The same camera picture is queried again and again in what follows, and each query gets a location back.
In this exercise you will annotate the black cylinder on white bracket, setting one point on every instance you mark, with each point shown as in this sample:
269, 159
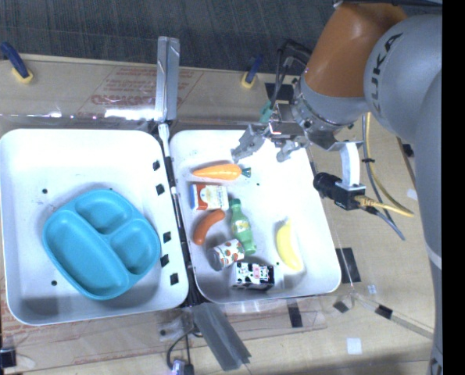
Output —
343, 184

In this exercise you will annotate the black and white milk carton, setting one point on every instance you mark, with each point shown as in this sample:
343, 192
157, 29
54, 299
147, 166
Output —
253, 276

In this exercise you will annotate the orange and white carton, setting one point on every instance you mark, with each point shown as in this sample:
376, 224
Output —
210, 197

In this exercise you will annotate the blue divided plate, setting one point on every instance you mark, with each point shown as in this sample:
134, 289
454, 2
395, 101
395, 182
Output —
99, 244

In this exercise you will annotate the white plastic tray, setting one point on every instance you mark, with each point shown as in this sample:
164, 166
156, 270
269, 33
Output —
36, 162
302, 193

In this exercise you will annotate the brown cardboard board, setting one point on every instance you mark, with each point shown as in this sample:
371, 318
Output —
99, 92

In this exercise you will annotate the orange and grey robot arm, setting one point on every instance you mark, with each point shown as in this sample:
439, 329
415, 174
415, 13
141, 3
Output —
396, 72

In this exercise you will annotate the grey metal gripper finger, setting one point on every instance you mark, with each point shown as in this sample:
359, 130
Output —
288, 150
247, 145

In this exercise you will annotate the white can with red print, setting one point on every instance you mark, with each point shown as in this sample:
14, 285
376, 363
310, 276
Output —
227, 253

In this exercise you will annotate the yellow banana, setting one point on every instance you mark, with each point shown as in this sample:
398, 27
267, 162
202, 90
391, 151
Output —
287, 244

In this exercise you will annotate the green bottle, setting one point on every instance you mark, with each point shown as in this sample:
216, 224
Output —
242, 229

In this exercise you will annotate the red sausage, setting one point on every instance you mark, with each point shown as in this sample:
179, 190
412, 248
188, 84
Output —
207, 226

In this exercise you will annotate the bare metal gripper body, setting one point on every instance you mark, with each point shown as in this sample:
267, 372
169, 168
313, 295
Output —
294, 125

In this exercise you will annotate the orange carrot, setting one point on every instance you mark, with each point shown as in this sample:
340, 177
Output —
218, 171

